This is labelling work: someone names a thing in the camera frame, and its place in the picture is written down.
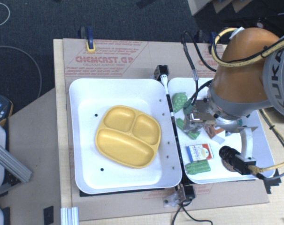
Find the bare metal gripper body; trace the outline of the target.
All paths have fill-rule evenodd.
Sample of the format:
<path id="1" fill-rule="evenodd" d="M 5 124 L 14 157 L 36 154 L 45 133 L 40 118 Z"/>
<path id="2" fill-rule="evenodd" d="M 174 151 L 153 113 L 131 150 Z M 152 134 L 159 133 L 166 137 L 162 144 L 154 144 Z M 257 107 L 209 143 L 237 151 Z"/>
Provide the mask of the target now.
<path id="1" fill-rule="evenodd" d="M 203 123 L 203 128 L 212 125 L 228 132 L 237 132 L 240 127 L 239 117 L 225 113 L 209 99 L 197 100 L 188 113 L 188 120 Z"/>

